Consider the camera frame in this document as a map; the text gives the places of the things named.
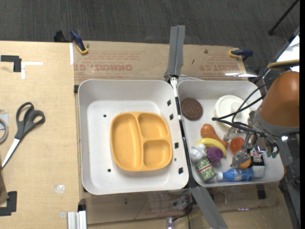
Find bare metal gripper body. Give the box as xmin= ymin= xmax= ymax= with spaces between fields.
xmin=240 ymin=110 xmax=265 ymax=153

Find orange round fruit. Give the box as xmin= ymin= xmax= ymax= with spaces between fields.
xmin=238 ymin=158 xmax=253 ymax=170

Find orange pumpkin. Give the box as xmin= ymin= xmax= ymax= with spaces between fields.
xmin=230 ymin=136 xmax=245 ymax=154

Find blue clear plastic bottle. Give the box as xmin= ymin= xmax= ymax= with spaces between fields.
xmin=216 ymin=167 xmax=254 ymax=183

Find black and white carton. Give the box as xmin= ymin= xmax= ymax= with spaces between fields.
xmin=250 ymin=149 xmax=266 ymax=167

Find yellow banana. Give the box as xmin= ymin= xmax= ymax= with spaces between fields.
xmin=195 ymin=137 xmax=227 ymax=157

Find orange chicken drumstick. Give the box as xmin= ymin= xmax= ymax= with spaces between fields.
xmin=200 ymin=124 xmax=228 ymax=148

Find white round lidded container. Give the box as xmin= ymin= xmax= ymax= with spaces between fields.
xmin=214 ymin=94 xmax=251 ymax=129

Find green and red patterned can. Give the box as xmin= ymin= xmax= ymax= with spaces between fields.
xmin=195 ymin=158 xmax=216 ymax=183

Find white garlic bulb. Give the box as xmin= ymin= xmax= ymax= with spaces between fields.
xmin=189 ymin=143 xmax=207 ymax=163

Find brown round biscuit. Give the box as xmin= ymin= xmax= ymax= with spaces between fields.
xmin=181 ymin=97 xmax=203 ymax=121

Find white plastic tray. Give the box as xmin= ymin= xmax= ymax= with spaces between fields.
xmin=78 ymin=79 xmax=190 ymax=196
xmin=176 ymin=80 xmax=285 ymax=188

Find orange divided plate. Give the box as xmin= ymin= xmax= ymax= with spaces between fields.
xmin=110 ymin=112 xmax=173 ymax=172

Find brown cardboard board red print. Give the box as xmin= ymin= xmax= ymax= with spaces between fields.
xmin=72 ymin=41 xmax=279 ymax=225

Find grey tape roll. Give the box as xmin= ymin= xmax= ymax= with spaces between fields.
xmin=0 ymin=117 xmax=9 ymax=145

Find grey handled scissors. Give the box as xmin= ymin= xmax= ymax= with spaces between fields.
xmin=1 ymin=102 xmax=46 ymax=169

